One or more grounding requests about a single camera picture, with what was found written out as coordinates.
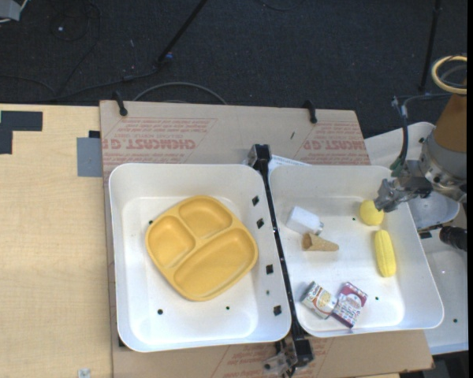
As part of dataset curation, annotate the yellow divided plate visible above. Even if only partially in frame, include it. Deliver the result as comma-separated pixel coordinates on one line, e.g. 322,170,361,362
144,195,259,302

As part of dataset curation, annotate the black cylinder on white bracket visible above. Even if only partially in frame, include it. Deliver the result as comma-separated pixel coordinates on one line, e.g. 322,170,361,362
409,195,467,252

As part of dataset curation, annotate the brown cardboard board, red print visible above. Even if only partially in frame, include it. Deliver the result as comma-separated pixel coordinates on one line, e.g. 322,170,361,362
99,99,436,378

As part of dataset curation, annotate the yellow lemon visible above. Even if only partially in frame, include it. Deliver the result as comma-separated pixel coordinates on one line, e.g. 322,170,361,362
359,199,385,227

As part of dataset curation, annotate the white and orange carton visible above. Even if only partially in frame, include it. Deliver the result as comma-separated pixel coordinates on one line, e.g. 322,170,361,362
300,281,337,320

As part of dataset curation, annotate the white plastic tray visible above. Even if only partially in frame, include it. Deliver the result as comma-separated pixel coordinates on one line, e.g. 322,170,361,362
268,165,445,339
108,162,292,353

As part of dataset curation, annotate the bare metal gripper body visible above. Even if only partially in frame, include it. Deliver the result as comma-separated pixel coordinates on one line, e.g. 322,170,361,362
391,162,467,205

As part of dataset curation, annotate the red and white carton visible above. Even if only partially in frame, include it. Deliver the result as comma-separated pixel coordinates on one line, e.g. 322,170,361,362
330,281,369,328

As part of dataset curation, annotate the thin black and white rod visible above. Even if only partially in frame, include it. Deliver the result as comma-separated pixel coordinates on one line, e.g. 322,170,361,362
256,159,305,346

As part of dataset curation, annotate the yellow corn cob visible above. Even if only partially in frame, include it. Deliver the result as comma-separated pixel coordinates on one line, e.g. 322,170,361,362
374,229,398,279

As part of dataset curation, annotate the tan ice cream cone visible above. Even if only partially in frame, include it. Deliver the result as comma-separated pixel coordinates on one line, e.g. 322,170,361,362
301,232,340,253

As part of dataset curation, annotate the black block with thin wires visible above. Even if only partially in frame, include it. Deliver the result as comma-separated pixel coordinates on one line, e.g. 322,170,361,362
247,143,272,169
292,337,314,368

